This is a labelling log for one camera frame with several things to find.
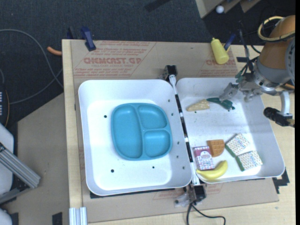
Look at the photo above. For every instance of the dark green toy vegetable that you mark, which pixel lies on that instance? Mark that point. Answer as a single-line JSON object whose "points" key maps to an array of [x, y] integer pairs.
{"points": [[223, 104]]}

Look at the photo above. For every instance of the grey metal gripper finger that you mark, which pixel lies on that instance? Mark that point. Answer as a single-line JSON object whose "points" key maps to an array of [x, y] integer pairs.
{"points": [[249, 97], [229, 91]]}

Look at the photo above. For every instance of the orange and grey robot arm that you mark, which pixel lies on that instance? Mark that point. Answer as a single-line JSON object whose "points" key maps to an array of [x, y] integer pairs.
{"points": [[274, 53]]}

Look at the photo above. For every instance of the yellow squeeze bottle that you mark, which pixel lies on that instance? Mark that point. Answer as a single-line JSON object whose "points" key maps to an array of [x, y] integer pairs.
{"points": [[219, 51]]}

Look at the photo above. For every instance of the orange waffle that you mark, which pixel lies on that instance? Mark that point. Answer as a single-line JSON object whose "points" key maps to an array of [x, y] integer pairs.
{"points": [[216, 147]]}

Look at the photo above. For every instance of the blue divided plate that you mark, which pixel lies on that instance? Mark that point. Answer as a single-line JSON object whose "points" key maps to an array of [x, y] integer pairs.
{"points": [[131, 132]]}

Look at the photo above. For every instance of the white and green dotted packet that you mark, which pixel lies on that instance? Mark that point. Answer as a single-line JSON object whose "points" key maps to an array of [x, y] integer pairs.
{"points": [[237, 144], [249, 160]]}

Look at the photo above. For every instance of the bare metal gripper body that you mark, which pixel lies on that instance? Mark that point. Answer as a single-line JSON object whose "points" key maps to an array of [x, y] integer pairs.
{"points": [[255, 86]]}

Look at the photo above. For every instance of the thin black and white rod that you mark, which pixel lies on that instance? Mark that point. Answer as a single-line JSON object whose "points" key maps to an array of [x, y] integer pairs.
{"points": [[185, 135]]}

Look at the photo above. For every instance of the yellow banana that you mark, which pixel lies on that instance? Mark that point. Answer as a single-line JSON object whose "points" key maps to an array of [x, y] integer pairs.
{"points": [[214, 173]]}

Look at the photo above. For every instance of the brown cardboard board red print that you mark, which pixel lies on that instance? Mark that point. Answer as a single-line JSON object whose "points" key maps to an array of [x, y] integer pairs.
{"points": [[131, 60]]}

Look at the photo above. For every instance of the white plastic tray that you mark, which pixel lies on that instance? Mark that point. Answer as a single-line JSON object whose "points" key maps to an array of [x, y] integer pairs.
{"points": [[98, 177], [220, 125]]}

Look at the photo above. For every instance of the black cylinder on white bracket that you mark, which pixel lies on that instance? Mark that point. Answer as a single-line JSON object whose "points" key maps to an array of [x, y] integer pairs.
{"points": [[282, 118]]}

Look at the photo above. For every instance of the white ball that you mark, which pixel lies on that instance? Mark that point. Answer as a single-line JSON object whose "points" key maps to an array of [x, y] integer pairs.
{"points": [[219, 9]]}

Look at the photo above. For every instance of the pink carton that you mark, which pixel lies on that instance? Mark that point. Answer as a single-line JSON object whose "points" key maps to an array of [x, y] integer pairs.
{"points": [[204, 158]]}

